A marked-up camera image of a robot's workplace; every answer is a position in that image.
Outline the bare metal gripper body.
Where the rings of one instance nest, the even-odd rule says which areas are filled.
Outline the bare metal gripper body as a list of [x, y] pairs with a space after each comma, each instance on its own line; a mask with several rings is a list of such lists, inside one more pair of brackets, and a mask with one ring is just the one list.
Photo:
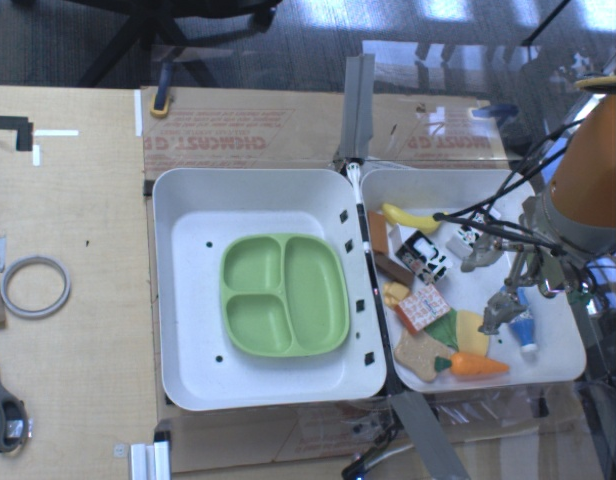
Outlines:
[[576, 269], [564, 257], [531, 245], [519, 245], [513, 251], [512, 266], [505, 278], [508, 293], [535, 287], [543, 297], [552, 299], [577, 289]]

